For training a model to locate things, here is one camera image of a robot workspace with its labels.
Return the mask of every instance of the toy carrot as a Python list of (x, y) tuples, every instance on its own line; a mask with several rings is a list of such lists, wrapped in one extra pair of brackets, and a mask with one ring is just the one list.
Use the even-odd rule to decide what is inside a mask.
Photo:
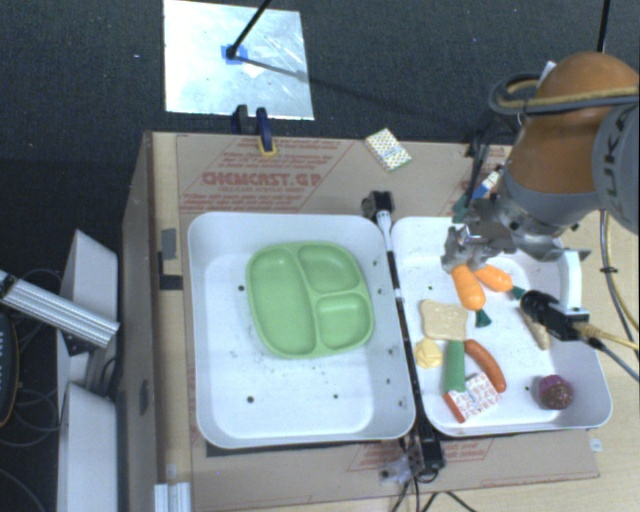
[(489, 325), (491, 319), (482, 309), (487, 299), (482, 286), (478, 282), (478, 278), (467, 265), (455, 267), (451, 271), (451, 277), (462, 305), (466, 309), (476, 312), (476, 327)]
[(513, 285), (509, 274), (493, 265), (487, 264), (473, 273), (482, 284), (494, 292), (511, 292), (516, 299), (520, 299), (524, 295), (522, 288)]

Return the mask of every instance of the cardboard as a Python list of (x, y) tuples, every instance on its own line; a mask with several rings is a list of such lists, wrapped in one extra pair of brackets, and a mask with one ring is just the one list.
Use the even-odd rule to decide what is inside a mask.
[[(222, 164), (228, 162), (227, 153), (242, 149), (253, 154), (257, 151), (257, 146), (252, 147), (255, 138), (145, 136), (123, 226), (122, 392), (127, 458), (121, 465), (127, 472), (130, 510), (151, 510), (153, 484), (163, 481), (190, 481), (193, 508), (202, 512), (398, 493), (398, 486), (383, 485), (379, 476), (401, 454), (396, 441), (229, 452), (207, 446), (195, 426), (190, 299), (176, 284), (186, 280), (185, 226), (202, 208), (232, 205), (255, 211), (262, 197), (260, 204), (269, 211), (284, 208), (357, 215), (361, 199), (369, 192), (391, 190), (396, 219), (446, 215), (470, 171), (471, 160), (458, 144), (403, 143), (412, 162), (389, 174), (361, 141), (294, 139), (299, 141), (294, 144), (296, 151), (289, 153), (285, 140), (276, 140), (276, 144), (282, 156), (290, 159), (286, 170), (243, 167), (243, 172), (255, 172), (257, 177), (247, 177), (240, 185), (223, 185), (212, 183), (206, 173), (231, 172), (225, 167), (228, 164)], [(305, 144), (316, 155), (315, 164), (302, 159), (298, 163), (294, 158), (298, 146)], [(333, 148), (333, 157), (328, 149), (324, 154), (323, 148), (328, 147)], [(489, 168), (502, 161), (506, 151), (496, 148)], [(233, 158), (234, 165), (238, 161), (255, 163), (253, 157)], [(272, 173), (280, 174), (280, 181), (272, 181)], [(162, 245), (163, 239), (167, 243), (167, 233), (175, 236), (176, 248), (168, 251), (165, 260)], [(144, 381), (149, 401), (141, 416), (138, 402)], [(447, 466), (428, 490), (493, 488), (598, 475), (589, 436), (583, 430), (447, 441), (444, 450)]]

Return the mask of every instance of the green plate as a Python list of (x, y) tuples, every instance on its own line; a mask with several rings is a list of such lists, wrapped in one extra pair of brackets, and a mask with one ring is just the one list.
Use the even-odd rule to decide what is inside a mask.
[(262, 342), (288, 358), (336, 354), (365, 343), (373, 308), (354, 257), (328, 242), (267, 247), (247, 264), (251, 315)]

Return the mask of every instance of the toy sausage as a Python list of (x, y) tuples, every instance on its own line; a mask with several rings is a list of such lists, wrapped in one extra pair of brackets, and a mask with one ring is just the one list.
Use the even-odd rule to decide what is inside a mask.
[(498, 363), (486, 348), (476, 340), (466, 340), (464, 342), (464, 351), (471, 359), (480, 365), (480, 368), (487, 374), (491, 384), (493, 384), (493, 387), (496, 388), (498, 393), (502, 393), (507, 389), (507, 381), (504, 378), (500, 366), (498, 366)]

